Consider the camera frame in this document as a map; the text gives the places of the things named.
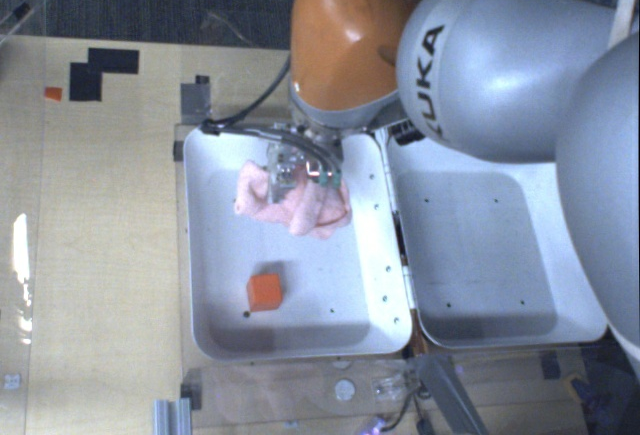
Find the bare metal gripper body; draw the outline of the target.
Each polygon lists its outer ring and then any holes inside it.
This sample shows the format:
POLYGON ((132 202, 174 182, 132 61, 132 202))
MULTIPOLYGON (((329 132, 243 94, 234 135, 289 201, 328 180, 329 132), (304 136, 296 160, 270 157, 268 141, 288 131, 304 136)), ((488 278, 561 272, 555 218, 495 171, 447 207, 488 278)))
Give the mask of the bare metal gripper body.
POLYGON ((321 187, 341 186, 343 151, 337 130, 275 123, 267 128, 266 139, 269 203, 280 203, 296 188, 298 172, 321 187))

